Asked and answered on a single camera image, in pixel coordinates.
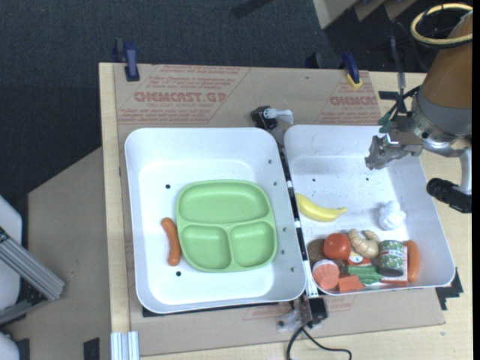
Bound brown cardboard board red print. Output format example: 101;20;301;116
112;63;447;347

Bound green divided plate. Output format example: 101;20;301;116
174;178;279;274

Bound green beans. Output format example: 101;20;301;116
345;264;384;286

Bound yellow banana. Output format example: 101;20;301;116
294;192;349;224

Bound orange cupcake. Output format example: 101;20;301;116
311;259;341;290

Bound red tomato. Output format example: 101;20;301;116
322;232;353;261

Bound orange block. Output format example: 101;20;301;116
337;274;366;293

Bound thin black and white rod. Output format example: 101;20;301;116
262;107;314;298

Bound red and white packet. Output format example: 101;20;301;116
346;250;373;267

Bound orange sausage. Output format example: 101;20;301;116
160;217;183;267
405;239;421;284

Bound beige croissant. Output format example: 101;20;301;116
346;227;381;260

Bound brown round biscuit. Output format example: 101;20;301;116
306;238;328;270

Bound green patterned can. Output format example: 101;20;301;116
376;239;409;278

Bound white crumpled lump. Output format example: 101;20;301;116
377;199;407;232

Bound black cylinder on white bracket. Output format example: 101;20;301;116
426;146;473;214

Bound white plastic tray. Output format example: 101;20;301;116
283;123;457;297
124;126;308;315

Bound black block with thin wires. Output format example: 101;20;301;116
306;295;330;325
250;106;279;131

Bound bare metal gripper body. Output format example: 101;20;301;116
388;125;473;158

